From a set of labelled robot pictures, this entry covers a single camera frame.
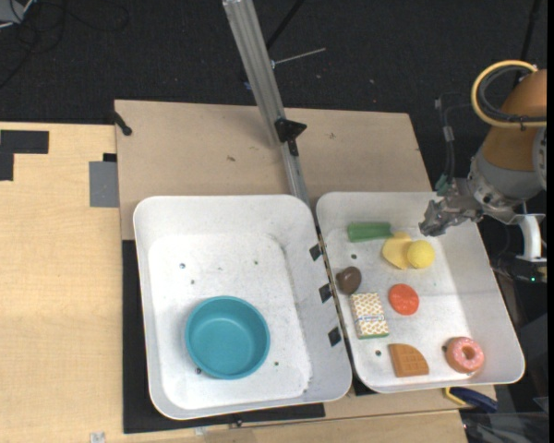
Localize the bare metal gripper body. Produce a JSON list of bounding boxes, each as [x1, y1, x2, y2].
[[436, 176, 510, 231]]

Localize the yellow ball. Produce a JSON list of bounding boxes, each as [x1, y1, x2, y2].
[[405, 239, 437, 269]]

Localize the yellow toy wedge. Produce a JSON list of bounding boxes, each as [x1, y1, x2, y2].
[[380, 231, 415, 271]]

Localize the green toy cylinder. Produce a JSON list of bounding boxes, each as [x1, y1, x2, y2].
[[346, 221, 394, 244]]

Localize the white plastic tray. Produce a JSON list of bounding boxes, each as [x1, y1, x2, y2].
[[314, 190, 526, 395], [132, 194, 354, 421]]

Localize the orange round toy slice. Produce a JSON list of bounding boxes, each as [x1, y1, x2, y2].
[[387, 283, 421, 317]]

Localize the brown toy chocolate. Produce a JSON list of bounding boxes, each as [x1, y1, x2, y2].
[[334, 266, 363, 295]]

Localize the white and yellow patterned carton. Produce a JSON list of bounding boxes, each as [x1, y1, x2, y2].
[[348, 292, 391, 341]]

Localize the pink doughnut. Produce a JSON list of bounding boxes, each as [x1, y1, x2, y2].
[[443, 336, 486, 375]]

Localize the brown toy waffle piece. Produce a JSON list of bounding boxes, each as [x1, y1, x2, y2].
[[387, 342, 431, 379]]

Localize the teal bowl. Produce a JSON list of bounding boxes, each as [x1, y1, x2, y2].
[[184, 294, 272, 380]]

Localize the brown cardboard board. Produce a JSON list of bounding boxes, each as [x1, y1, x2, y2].
[[114, 99, 498, 429]]

